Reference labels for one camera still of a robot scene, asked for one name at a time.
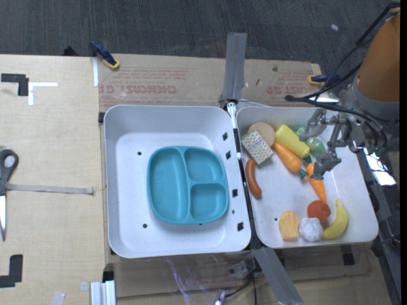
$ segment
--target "toy sausage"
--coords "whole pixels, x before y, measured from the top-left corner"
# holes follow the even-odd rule
[[[256,177],[254,176],[254,170],[256,169],[256,162],[253,159],[249,159],[246,162],[246,176],[247,176],[247,184],[249,185],[249,190],[253,194],[256,199],[259,199],[261,196],[261,188],[256,181]]]

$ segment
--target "toy shell-shaped pasta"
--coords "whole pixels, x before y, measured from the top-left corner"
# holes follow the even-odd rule
[[[279,221],[279,229],[283,240],[293,240],[298,237],[298,224],[300,218],[293,211],[287,210],[282,213]]]

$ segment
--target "blue plate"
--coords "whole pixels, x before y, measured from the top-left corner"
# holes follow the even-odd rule
[[[171,224],[203,224],[219,219],[229,205],[223,164],[211,150],[172,146],[148,161],[147,190],[154,214]]]

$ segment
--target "gray floor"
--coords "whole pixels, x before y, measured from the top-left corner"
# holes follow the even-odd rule
[[[88,44],[94,39],[113,53],[224,58],[227,34],[246,32],[246,58],[310,61],[330,72],[390,2],[0,0],[0,57],[6,53],[61,55],[68,46],[90,56]],[[347,73],[365,53],[365,48],[357,50],[338,74]],[[388,125],[388,129],[397,134],[399,126]],[[389,148],[398,151],[399,144]],[[383,161],[390,166],[386,155]],[[384,190],[390,212],[397,213],[399,193]],[[387,258],[382,254],[380,259],[389,294],[398,304]]]

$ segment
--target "toy food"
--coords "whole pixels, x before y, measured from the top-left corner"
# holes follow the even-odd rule
[[[322,238],[323,228],[318,218],[304,217],[300,221],[298,234],[307,241],[319,241]]]
[[[314,172],[314,164],[308,164],[307,165],[307,176],[308,176],[308,180],[310,181],[314,191],[317,193],[317,196],[319,197],[319,199],[326,203],[326,191],[325,191],[325,183],[324,180],[314,180],[311,179],[311,175]]]
[[[270,147],[274,144],[275,132],[271,125],[265,122],[257,122],[249,128],[248,132],[253,130],[257,130]]]
[[[275,141],[287,147],[300,158],[304,158],[310,153],[310,148],[307,144],[300,141],[297,134],[286,125],[280,125],[277,129],[275,132]]]
[[[282,162],[289,170],[293,172],[299,172],[301,178],[307,176],[307,173],[301,168],[301,160],[296,155],[294,155],[287,147],[284,147],[282,144],[275,141],[273,144],[273,149],[279,155]]]
[[[247,184],[249,185],[249,190],[252,195],[259,199],[261,196],[261,188],[256,181],[256,177],[254,176],[254,171],[256,169],[256,162],[253,159],[249,159],[246,162],[246,177],[247,177]]]
[[[304,132],[305,128],[305,125],[299,127],[296,131],[297,136],[300,136]],[[318,157],[318,155],[326,151],[324,143],[317,137],[310,137],[307,139],[307,141],[305,141],[305,143],[310,148],[310,153],[314,157]]]
[[[336,199],[336,214],[334,222],[325,228],[322,232],[322,238],[324,240],[334,240],[338,238],[345,231],[348,225],[349,216],[347,210],[342,206],[341,200]]]
[[[308,205],[307,214],[310,218],[318,218],[323,222],[331,215],[329,206],[321,200],[315,200]]]
[[[274,155],[274,151],[272,151],[257,130],[253,130],[247,135],[244,135],[241,142],[250,157],[254,159],[258,165]]]
[[[280,216],[279,229],[283,240],[293,240],[298,237],[300,218],[291,210],[286,210]]]

